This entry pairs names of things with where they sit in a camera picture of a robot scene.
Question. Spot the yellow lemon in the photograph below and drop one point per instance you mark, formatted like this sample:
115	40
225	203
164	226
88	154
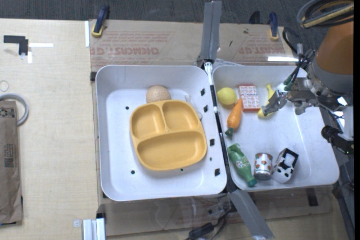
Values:
226	96

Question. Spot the green plastic bottle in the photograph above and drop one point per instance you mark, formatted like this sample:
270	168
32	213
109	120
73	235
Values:
240	163

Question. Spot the small red and white can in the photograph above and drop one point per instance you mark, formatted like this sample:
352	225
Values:
263	165

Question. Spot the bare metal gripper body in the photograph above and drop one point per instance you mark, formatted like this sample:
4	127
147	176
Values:
305	98

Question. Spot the orange and white carton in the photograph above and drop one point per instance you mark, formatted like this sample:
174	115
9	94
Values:
249	98

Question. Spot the beige round bread roll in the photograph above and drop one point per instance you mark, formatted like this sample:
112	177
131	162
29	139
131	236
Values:
158	93

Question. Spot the yellow banana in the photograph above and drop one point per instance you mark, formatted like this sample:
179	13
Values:
269	91

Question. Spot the yellow divided plate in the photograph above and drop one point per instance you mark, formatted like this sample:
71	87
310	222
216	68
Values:
168	146

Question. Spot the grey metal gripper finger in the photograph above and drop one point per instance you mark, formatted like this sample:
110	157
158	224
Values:
270	110
279	97

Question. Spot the brown paper bag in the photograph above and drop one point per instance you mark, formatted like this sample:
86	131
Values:
9	165

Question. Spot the white plastic tray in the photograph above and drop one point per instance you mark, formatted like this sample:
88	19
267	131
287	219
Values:
295	143
118	171

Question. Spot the black and white carton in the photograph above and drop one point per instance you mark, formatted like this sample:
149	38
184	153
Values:
284	168

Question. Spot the orange carrot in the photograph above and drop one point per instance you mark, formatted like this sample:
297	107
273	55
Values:
235	118

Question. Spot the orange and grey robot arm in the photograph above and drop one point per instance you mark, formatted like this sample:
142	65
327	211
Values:
336	47

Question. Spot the black cylinder on white bracket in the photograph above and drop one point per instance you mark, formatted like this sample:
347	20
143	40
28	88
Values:
336	137

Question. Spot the brown cardboard board red print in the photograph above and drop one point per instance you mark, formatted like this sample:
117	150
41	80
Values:
157	45

